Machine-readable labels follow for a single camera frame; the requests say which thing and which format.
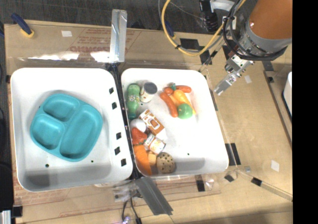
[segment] green pepper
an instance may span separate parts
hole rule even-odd
[[[183,103],[178,106],[178,117],[180,119],[188,119],[192,116],[192,114],[192,108],[187,103]]]

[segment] white tray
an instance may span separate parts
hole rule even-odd
[[[73,95],[95,107],[103,127],[83,160],[71,162],[32,141],[30,125],[43,101],[54,93]],[[133,169],[113,76],[102,69],[23,68],[11,76],[17,178],[29,191],[46,191],[127,179]]]
[[[127,87],[131,83],[137,83],[142,87],[146,81],[151,81],[158,87],[153,99],[148,103],[142,103],[137,113],[150,109],[165,126],[168,139],[165,140],[164,152],[174,158],[176,170],[171,174],[153,174],[152,177],[216,173],[227,169],[229,157],[210,90],[202,74],[191,70],[132,68],[122,73],[121,81],[125,98]],[[186,95],[197,113],[195,116],[189,119],[170,116],[168,107],[160,99],[159,93],[171,83],[192,88],[192,92]]]

